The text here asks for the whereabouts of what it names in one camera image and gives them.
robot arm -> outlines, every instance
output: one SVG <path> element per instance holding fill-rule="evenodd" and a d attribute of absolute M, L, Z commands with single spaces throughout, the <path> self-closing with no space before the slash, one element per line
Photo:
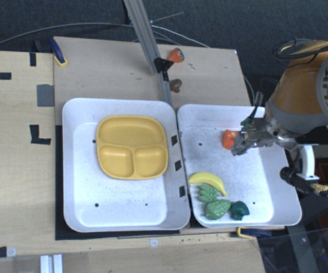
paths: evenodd
<path fill-rule="evenodd" d="M 231 152 L 242 155 L 249 148 L 274 143 L 288 151 L 299 151 L 308 169 L 296 173 L 286 167 L 281 177 L 302 193 L 309 193 L 318 180 L 313 175 L 313 150 L 299 144 L 297 138 L 318 126 L 328 126 L 328 42 L 311 42 L 287 58 L 292 55 L 296 59 L 286 68 L 262 118 L 255 117 L 261 105 L 257 94 L 254 111 L 242 121 Z"/>

white tray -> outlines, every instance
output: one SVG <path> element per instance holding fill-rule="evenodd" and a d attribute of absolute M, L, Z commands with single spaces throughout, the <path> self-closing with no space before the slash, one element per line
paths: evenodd
<path fill-rule="evenodd" d="M 187 178 L 196 172 L 219 176 L 230 201 L 241 200 L 250 215 L 238 221 L 230 212 L 219 220 L 204 216 L 205 204 L 198 200 L 198 185 L 190 185 L 194 216 L 209 228 L 237 226 L 284 226 L 297 224 L 302 216 L 294 187 L 280 178 L 280 170 L 288 165 L 284 150 L 272 147 L 252 148 L 247 154 L 233 156 L 222 147 L 224 130 L 240 130 L 240 122 L 252 112 L 251 106 L 182 106 L 178 110 L 178 127 Z M 264 114 L 258 108 L 257 117 Z"/>
<path fill-rule="evenodd" d="M 169 150 L 163 175 L 148 180 L 118 180 L 103 173 L 93 141 L 98 124 L 111 115 L 141 115 L 161 123 Z M 167 103 L 75 98 L 64 105 L 64 218 L 73 230 L 181 229 L 190 218 L 182 166 L 177 120 Z"/>

yellow plate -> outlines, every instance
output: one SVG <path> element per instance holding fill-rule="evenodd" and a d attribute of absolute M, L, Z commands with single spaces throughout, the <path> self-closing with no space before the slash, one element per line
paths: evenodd
<path fill-rule="evenodd" d="M 168 166 L 165 130 L 151 117 L 107 117 L 97 128 L 96 144 L 100 166 L 112 178 L 151 179 Z"/>

green toy vegetable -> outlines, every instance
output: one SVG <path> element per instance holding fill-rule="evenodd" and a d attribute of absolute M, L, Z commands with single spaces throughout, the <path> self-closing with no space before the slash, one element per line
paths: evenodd
<path fill-rule="evenodd" d="M 230 200 L 216 199 L 206 205 L 206 217 L 210 220 L 218 220 L 223 217 L 231 206 Z"/>
<path fill-rule="evenodd" d="M 202 202 L 211 202 L 217 199 L 219 191 L 214 187 L 209 187 L 206 185 L 201 185 L 199 187 L 200 196 L 198 199 Z"/>
<path fill-rule="evenodd" d="M 242 201 L 231 204 L 230 210 L 232 212 L 232 218 L 240 221 L 243 219 L 243 216 L 248 216 L 250 214 L 248 207 Z"/>

banana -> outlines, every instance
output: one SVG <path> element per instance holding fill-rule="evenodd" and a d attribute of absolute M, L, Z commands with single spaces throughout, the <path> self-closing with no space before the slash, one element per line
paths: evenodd
<path fill-rule="evenodd" d="M 193 174 L 189 178 L 189 183 L 191 183 L 191 184 L 206 183 L 206 184 L 218 189 L 223 194 L 223 196 L 227 195 L 227 192 L 225 191 L 225 189 L 223 187 L 222 180 L 218 176 L 208 173 L 208 172 L 198 172 L 198 173 Z"/>

